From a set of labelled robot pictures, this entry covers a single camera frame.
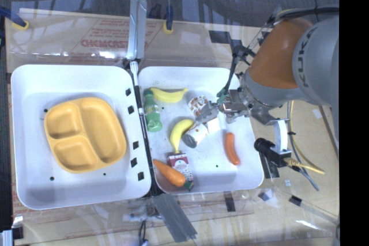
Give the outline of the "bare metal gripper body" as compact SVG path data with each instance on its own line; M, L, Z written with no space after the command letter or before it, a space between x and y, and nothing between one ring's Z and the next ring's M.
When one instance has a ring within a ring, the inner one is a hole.
M270 124L274 117L269 113L271 106L257 100L248 89L230 89L219 111L225 115L225 121L231 124L239 117L254 118L261 124Z

